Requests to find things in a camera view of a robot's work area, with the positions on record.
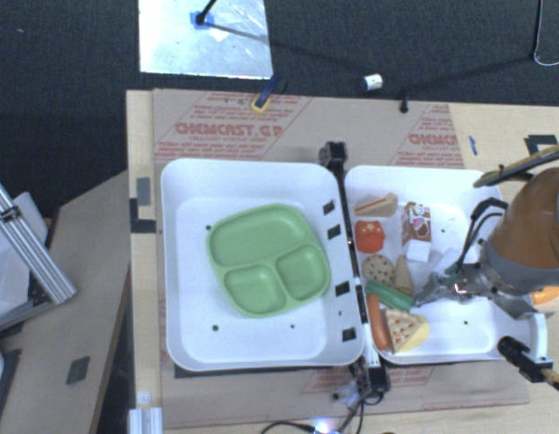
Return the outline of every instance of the blue tape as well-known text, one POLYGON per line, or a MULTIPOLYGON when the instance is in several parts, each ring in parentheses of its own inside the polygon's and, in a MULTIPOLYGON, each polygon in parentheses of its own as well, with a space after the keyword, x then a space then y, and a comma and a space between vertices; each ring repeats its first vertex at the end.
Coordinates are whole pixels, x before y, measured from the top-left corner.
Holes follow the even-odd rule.
POLYGON ((211 13, 208 13, 207 16, 205 17, 205 23, 204 24, 198 24, 195 22, 195 18, 201 14, 200 11, 195 11, 189 14, 189 17, 191 18, 191 24, 193 25, 193 27, 195 29, 199 29, 200 31, 204 31, 206 29, 209 29, 209 26, 207 24, 215 24, 215 18, 213 17, 213 15, 211 13))
POLYGON ((256 108, 262 108, 263 105, 265 104, 265 102, 268 100, 268 98, 270 97, 272 91, 276 88, 276 85, 278 85, 278 82, 280 81, 280 76, 277 76, 275 74, 273 74, 271 76, 271 79, 268 81, 268 83, 266 84, 266 86, 263 88, 263 90, 260 93, 260 96, 257 98, 257 100, 255 101, 254 106, 256 108))
POLYGON ((470 148, 472 149, 472 154, 473 155, 478 155, 477 153, 477 147, 475 146, 477 144, 477 142, 475 141, 475 139, 472 136, 469 136, 469 142, 470 142, 470 148))

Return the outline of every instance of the toy milk carton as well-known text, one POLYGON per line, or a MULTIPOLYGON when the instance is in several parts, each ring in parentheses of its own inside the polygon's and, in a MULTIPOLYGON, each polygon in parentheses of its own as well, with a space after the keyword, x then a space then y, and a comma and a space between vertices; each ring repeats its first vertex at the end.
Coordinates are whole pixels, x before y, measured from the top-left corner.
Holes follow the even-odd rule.
POLYGON ((431 209, 409 202, 402 215, 403 251, 408 260, 427 262, 431 253, 431 209))

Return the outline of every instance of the wooden table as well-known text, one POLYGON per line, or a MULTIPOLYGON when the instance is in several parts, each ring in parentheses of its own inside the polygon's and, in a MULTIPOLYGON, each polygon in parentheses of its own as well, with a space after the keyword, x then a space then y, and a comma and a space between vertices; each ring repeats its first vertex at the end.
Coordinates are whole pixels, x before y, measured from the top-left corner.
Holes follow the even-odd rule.
MULTIPOLYGON (((510 164, 526 157, 527 151, 523 138, 528 135, 554 135, 559 140, 559 108, 450 104, 450 114, 459 138, 464 164, 471 169, 495 170, 499 164, 510 164), (474 137, 476 148, 479 150, 477 154, 469 146, 470 137, 474 137)), ((131 199, 137 198, 137 182, 140 179, 150 179, 151 187, 153 186, 153 156, 152 94, 148 91, 130 91, 128 93, 128 165, 131 199)), ((515 183, 500 185, 503 199, 510 201, 519 187, 520 184, 515 183)), ((138 207, 138 218, 143 221, 153 221, 156 217, 155 197, 152 191, 150 194, 149 201, 138 207)), ((137 407, 144 410, 160 407, 162 404, 156 235, 153 232, 131 235, 131 268, 137 407)), ((554 359, 555 368, 559 371, 559 298, 541 308, 555 312, 548 320, 549 356, 554 359)), ((462 378, 475 378, 475 374, 463 374, 462 378)), ((559 433, 559 392, 546 384, 527 383, 527 386, 531 399, 529 405, 368 416, 365 418, 363 432, 559 433)), ((183 432, 250 434, 260 432, 266 424, 171 429, 166 432, 169 434, 183 432)), ((272 432, 289 433, 293 432, 293 429, 278 427, 272 432)))

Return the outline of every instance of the metal plate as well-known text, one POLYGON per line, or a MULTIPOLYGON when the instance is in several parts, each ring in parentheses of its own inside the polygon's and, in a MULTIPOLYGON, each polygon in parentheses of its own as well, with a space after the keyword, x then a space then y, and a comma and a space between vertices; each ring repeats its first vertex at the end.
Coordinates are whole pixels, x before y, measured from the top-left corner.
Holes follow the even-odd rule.
POLYGON ((209 0, 138 0, 143 72, 269 79, 270 41, 263 0, 218 0, 197 26, 209 0))

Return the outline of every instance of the led light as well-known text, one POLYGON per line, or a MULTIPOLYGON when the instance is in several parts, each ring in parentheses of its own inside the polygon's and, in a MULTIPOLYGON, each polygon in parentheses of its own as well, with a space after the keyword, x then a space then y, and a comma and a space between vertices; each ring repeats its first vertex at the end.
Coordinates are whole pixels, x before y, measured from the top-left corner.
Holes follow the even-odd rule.
POLYGON ((324 421, 320 421, 316 423, 314 426, 315 433, 317 434, 331 434, 333 431, 328 427, 328 425, 324 421))

